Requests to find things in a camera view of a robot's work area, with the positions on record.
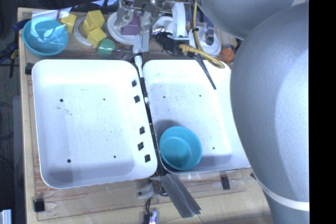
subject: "duct tape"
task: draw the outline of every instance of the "duct tape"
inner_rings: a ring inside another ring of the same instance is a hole
[[[295,209],[295,210],[301,210],[301,211],[307,211],[307,212],[310,211],[308,201],[294,201],[294,200],[282,197],[282,196],[274,193],[273,191],[268,189],[263,183],[261,183],[260,180],[256,177],[256,174],[254,174],[254,177],[255,177],[256,181],[259,183],[262,190],[274,201],[278,202],[281,205],[284,205],[286,207],[289,207],[289,208],[292,208],[292,209]]]

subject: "teal bowl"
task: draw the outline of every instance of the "teal bowl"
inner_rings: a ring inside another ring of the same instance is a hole
[[[36,17],[27,22],[22,38],[28,50],[37,57],[57,55],[69,42],[65,25],[48,17]]]
[[[198,137],[189,129],[174,126],[163,132],[159,142],[163,162],[179,171],[187,171],[199,164],[202,146]]]

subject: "green ball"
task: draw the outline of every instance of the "green ball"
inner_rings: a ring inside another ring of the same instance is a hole
[[[105,38],[99,44],[98,55],[101,58],[110,58],[112,56],[114,48],[115,48],[115,44],[113,40]]]

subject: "white tray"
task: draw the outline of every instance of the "white tray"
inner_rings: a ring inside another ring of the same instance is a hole
[[[249,167],[234,122],[230,101],[230,74],[204,62],[217,90],[193,60],[152,60],[144,65],[146,89],[157,141],[169,127],[194,132],[202,145],[195,173]]]
[[[46,184],[70,188],[155,173],[155,149],[133,65],[42,60],[32,75],[40,170]]]

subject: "wooden table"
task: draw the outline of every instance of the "wooden table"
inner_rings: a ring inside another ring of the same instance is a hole
[[[29,8],[19,8],[17,18],[18,21],[27,17],[27,14],[32,13],[34,10]],[[43,183],[36,167],[38,166],[38,156],[36,151],[34,152],[34,146],[36,146],[36,127],[34,124],[34,104],[32,97],[32,83],[31,76],[25,74],[25,68],[27,62],[38,61],[38,58],[34,58],[24,45],[22,39],[22,31],[19,32],[19,61],[20,61],[20,93],[22,101],[22,118],[23,118],[23,157],[24,157],[24,179],[25,179],[25,204],[26,204],[26,222],[27,223],[142,223],[144,215],[144,202],[145,200],[137,200],[134,205],[125,204],[120,206],[120,203],[116,208],[101,208],[101,210],[88,210],[82,211],[81,214],[64,217],[69,213],[71,205],[73,203],[67,201],[49,202],[46,203],[47,211],[49,209],[49,215],[45,212],[34,212],[34,200],[37,198],[37,194],[45,193],[54,194],[52,191],[48,192],[48,187]],[[162,197],[154,200],[151,205],[151,209],[156,209],[160,214],[160,223],[253,223],[253,224],[272,224],[270,216],[270,210],[264,194],[260,189],[258,183],[250,177],[251,169],[242,169],[232,173],[228,173],[230,182],[234,185],[232,191],[220,190],[216,181],[217,174],[211,175],[211,179],[207,180],[206,184],[189,184],[187,185],[191,191],[193,197],[201,207],[201,214],[195,215],[192,218],[182,219],[177,212],[174,205],[170,202],[169,198]],[[117,186],[122,189],[123,183]],[[134,188],[136,185],[125,186],[128,190]],[[117,193],[116,200],[125,199],[127,191],[119,191]],[[58,216],[52,216],[50,212],[55,213],[55,208],[58,208],[58,212],[64,212]]]

